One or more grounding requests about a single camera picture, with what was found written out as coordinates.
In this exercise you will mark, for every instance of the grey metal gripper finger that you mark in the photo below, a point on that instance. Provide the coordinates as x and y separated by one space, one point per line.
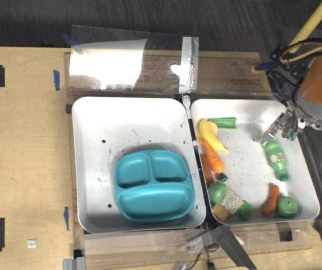
265 137
272 139

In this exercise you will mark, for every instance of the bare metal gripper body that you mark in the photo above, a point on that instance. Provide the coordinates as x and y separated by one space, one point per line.
281 123

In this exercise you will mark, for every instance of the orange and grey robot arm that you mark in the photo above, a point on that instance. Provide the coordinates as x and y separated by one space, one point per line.
318 80

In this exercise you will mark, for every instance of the green plastic bottle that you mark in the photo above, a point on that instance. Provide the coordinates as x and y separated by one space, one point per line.
275 157

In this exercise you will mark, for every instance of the white plastic tray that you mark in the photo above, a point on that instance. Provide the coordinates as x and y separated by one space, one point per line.
247 156
127 122

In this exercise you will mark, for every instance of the green vegetable stalk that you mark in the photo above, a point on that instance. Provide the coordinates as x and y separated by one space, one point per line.
224 122

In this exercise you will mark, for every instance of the orange carrot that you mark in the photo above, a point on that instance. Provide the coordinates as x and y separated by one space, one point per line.
214 159

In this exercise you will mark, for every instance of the yellow banana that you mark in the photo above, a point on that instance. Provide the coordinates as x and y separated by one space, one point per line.
210 135

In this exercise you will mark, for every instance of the green apple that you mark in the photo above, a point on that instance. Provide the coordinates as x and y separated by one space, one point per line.
287 207
217 193

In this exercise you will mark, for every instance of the patterned packet with green end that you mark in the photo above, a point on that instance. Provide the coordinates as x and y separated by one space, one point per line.
235 202

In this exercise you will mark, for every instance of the thin black and white rod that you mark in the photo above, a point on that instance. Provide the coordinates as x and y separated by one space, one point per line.
189 114

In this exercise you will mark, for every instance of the yellow cube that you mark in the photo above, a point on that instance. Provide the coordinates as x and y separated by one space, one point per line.
221 212

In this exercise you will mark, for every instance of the blue divided plate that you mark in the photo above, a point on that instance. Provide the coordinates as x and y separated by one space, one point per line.
153 190

